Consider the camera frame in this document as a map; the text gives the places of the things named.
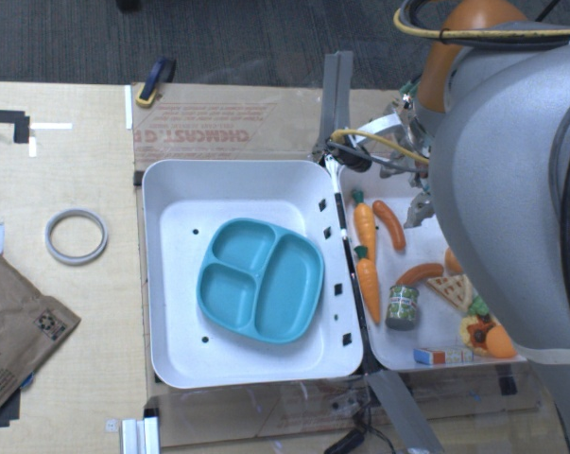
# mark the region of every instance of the white strip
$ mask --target white strip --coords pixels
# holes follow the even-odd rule
[[[32,123],[31,130],[71,130],[72,123]]]
[[[131,86],[125,86],[125,126],[128,130],[133,128],[133,109],[131,108]]]
[[[28,156],[30,158],[37,156],[37,138],[32,135],[28,136]]]
[[[539,349],[526,348],[511,342],[515,351],[524,358],[542,365],[570,365],[570,348]]]

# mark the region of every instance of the small box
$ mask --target small box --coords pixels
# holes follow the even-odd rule
[[[447,363],[469,363],[474,361],[474,352],[464,346],[444,346],[439,348],[414,348],[415,361],[426,365]]]

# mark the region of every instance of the qr code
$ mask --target qr code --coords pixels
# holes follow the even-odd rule
[[[41,316],[35,320],[35,324],[52,341],[57,340],[61,334],[66,331],[66,324],[59,320],[50,309],[46,309]]]

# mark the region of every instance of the yellow cable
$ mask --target yellow cable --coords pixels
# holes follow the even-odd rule
[[[479,37],[491,37],[495,39],[511,38],[511,37],[553,37],[567,35],[570,37],[570,28],[542,28],[538,30],[430,30],[427,28],[416,28],[406,26],[400,20],[400,9],[394,13],[394,25],[398,30],[408,35],[423,37],[426,39],[446,40],[446,39],[472,39]]]
[[[335,130],[333,132],[333,134],[331,134],[331,139],[333,141],[335,141],[336,143],[340,143],[341,145],[343,145],[344,144],[343,136],[345,136],[346,134],[354,134],[357,136],[364,136],[365,138],[369,138],[369,139],[374,140],[378,143],[381,143],[382,145],[393,148],[396,151],[399,151],[403,155],[407,156],[408,158],[412,158],[413,160],[415,160],[419,163],[429,165],[429,160],[427,158],[425,158],[424,156],[418,155],[417,153],[413,153],[412,151],[409,151],[408,149],[401,147],[400,145],[398,145],[398,143],[394,143],[393,141],[388,140],[388,138],[384,138],[383,136],[372,134],[372,133],[369,133],[367,131]]]

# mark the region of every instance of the gray carpet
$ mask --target gray carpet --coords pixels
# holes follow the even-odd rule
[[[551,0],[509,1],[534,19]],[[0,80],[124,84],[165,56],[175,82],[320,87],[324,55],[345,49],[354,88],[398,89],[429,50],[394,28],[401,2],[141,0],[123,13],[114,0],[0,0]],[[433,23],[444,16],[433,6]],[[544,21],[570,25],[570,0]]]

